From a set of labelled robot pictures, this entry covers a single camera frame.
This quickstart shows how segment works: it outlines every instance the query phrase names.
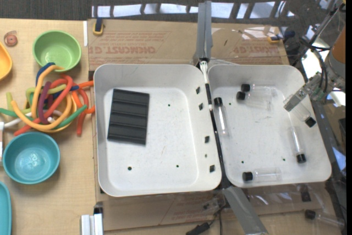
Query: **test tube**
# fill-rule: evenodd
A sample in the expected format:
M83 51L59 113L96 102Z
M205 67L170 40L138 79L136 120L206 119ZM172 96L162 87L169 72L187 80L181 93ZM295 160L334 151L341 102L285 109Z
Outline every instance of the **test tube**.
M281 170L278 167L258 168L242 173L244 182L275 182L281 179Z
M343 230L343 228L345 227L345 221L342 218L339 218L335 215L327 214L325 212L305 210L304 215L306 219L321 221L326 224L338 227L340 230Z
M275 97L277 95L274 86L259 83L243 83L241 85L242 92L261 92L262 95L268 95Z
M270 111L271 109L271 98L267 95L262 95L256 92L243 92L238 91L236 99L239 102L245 103L250 107L262 108Z
M292 95L290 95L286 100L284 100L284 104L286 104L290 99ZM302 104L302 102L299 102L291 111L290 113L293 113L296 117L299 118L300 121L305 122L306 125L309 127L312 127L313 125L316 124L316 121L311 117L310 111Z
M292 136L291 147L293 149L293 153L296 156L298 163L306 162L306 156L304 154L304 148L301 144L299 138L299 128L298 127L290 127L289 128L290 135Z
M226 107L224 106L221 97L216 97L214 99L214 115L216 120L216 127L218 130L218 134L222 136L229 136L229 128L228 128L228 118Z

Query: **blue bowl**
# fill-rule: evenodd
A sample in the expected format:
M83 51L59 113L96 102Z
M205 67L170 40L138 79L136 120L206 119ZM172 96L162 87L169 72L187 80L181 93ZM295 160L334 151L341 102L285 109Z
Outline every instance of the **blue bowl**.
M55 140L42 132L16 136L6 146L3 166L7 175L22 184L37 184L54 174L60 163Z

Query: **metal bracket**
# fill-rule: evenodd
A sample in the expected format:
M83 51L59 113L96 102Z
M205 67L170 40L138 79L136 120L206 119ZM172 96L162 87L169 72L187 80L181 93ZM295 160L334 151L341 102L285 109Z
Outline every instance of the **metal bracket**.
M82 215L80 219L80 235L104 235L103 215Z
M269 234L241 188L228 187L223 192L246 235Z
M199 3L197 24L197 46L193 61L197 65L200 58L209 60L211 58L211 47L213 37L211 34L211 1Z

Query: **white cable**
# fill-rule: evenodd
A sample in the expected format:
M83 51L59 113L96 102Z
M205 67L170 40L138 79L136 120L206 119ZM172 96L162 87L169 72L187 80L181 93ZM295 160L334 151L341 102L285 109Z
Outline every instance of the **white cable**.
M62 115L62 112L60 111L57 111L57 110L54 110L53 114L55 114L56 116L61 116ZM31 117L32 116L32 113L27 113L26 114L27 117ZM6 123L4 125L5 128L9 128L9 127L12 127L18 123L20 123L22 120L20 118L17 118L17 119L14 119L13 121L10 121L8 123Z

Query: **orange object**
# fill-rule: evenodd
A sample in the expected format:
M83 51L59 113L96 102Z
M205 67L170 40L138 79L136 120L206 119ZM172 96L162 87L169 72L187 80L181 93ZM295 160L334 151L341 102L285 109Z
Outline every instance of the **orange object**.
M84 104L87 105L87 109L84 111L84 113L86 113L86 114L94 113L95 112L95 105L93 105L91 108L88 108L89 107L88 96L87 96L86 92L84 92L84 90L81 88L72 92L72 97L73 97L75 103L77 104L77 106L79 108L83 106L83 104L81 103L81 101L78 98L77 91L79 91L79 94L82 96Z
M334 46L331 48L332 56L340 63L346 63L346 26L343 28Z
M94 81L93 80L90 80L90 81L86 81L85 83L80 83L78 84L78 86L80 88L85 88L87 86L94 86Z
M12 69L12 59L5 46L0 42L0 80L5 78Z

